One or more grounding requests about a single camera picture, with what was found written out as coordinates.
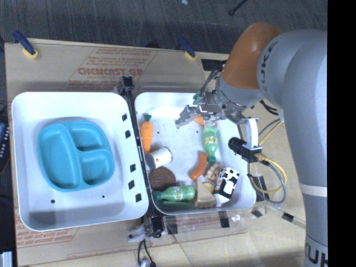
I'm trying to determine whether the blue divided plate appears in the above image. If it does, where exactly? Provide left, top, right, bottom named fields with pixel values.
left=36, top=121, right=116, bottom=192

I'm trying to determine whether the white can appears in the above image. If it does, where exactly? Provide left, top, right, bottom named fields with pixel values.
left=146, top=146, right=173, bottom=170

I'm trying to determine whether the green plastic bottle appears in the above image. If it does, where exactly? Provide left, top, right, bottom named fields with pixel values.
left=152, top=185, right=196, bottom=202
left=202, top=123, right=219, bottom=164

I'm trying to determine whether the orange carrot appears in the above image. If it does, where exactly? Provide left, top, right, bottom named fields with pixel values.
left=140, top=114, right=154, bottom=155

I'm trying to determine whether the black block with thin wires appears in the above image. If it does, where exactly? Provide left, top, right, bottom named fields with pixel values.
left=121, top=76, right=135, bottom=93
left=144, top=215, right=165, bottom=238

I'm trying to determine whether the orange sausage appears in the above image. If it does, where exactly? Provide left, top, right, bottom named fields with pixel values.
left=190, top=151, right=208, bottom=181

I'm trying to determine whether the brown cardboard board red print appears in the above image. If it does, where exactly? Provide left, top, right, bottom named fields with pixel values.
left=4, top=37, right=251, bottom=266

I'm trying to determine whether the brown round biscuit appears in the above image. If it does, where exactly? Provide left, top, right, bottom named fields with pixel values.
left=149, top=166, right=177, bottom=192

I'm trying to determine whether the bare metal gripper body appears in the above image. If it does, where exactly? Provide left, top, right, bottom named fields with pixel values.
left=194, top=91, right=247, bottom=125

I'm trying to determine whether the beige ridged pastry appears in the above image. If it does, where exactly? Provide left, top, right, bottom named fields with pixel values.
left=204, top=162, right=223, bottom=182

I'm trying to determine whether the black and white carton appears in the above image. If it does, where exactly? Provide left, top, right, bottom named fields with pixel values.
left=213, top=167, right=240, bottom=205

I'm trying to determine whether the beige bread slice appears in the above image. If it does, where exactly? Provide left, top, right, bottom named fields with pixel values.
left=194, top=179, right=217, bottom=209

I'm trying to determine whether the thin black and white rod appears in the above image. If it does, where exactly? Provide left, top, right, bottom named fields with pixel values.
left=125, top=89, right=157, bottom=219

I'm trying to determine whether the black cylinder on white bracket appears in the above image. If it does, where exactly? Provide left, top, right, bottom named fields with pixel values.
left=228, top=117, right=264, bottom=164

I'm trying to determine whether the white plastic tray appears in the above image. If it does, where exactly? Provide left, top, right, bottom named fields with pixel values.
left=134, top=91, right=257, bottom=216
left=11, top=91, right=150, bottom=232

